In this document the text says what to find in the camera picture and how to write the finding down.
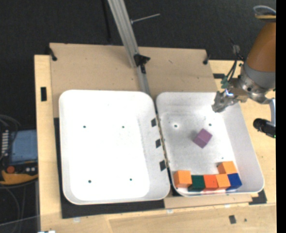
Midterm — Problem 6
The orange cube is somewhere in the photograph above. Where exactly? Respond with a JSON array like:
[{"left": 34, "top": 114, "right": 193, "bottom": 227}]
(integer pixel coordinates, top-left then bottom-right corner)
[
  {"left": 215, "top": 173, "right": 231, "bottom": 189},
  {"left": 173, "top": 170, "right": 193, "bottom": 189},
  {"left": 217, "top": 161, "right": 238, "bottom": 175}
]

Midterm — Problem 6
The black cylinder on white bracket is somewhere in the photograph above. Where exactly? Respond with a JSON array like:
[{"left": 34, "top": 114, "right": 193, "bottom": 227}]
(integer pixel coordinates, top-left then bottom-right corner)
[{"left": 253, "top": 98, "right": 277, "bottom": 138}]

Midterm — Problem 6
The red-orange cube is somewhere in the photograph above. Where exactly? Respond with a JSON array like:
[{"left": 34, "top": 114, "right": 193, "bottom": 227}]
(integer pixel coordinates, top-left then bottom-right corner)
[{"left": 203, "top": 174, "right": 219, "bottom": 190}]

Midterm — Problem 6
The white plastic tray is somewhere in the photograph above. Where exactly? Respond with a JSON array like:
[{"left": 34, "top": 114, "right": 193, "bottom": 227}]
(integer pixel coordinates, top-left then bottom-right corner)
[
  {"left": 58, "top": 89, "right": 171, "bottom": 205},
  {"left": 155, "top": 91, "right": 265, "bottom": 198}
]

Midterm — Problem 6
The purple cube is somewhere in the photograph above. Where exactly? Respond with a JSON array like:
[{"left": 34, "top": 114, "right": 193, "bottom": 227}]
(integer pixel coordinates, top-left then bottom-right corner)
[{"left": 192, "top": 128, "right": 213, "bottom": 149}]

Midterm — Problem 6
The brown cardboard board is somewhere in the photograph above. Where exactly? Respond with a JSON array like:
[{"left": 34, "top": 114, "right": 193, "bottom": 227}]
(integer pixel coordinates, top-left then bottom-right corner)
[{"left": 49, "top": 42, "right": 253, "bottom": 210}]

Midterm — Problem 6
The blue cube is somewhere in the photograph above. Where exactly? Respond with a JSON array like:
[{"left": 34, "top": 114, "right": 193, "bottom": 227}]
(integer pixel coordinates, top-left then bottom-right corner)
[{"left": 226, "top": 172, "right": 243, "bottom": 191}]

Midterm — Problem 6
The green cube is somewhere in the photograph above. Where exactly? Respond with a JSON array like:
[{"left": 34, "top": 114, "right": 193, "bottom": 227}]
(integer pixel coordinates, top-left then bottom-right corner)
[{"left": 188, "top": 175, "right": 206, "bottom": 192}]

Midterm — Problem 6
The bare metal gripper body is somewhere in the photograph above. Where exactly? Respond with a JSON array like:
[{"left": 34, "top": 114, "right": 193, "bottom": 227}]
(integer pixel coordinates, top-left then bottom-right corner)
[{"left": 226, "top": 77, "right": 272, "bottom": 104}]

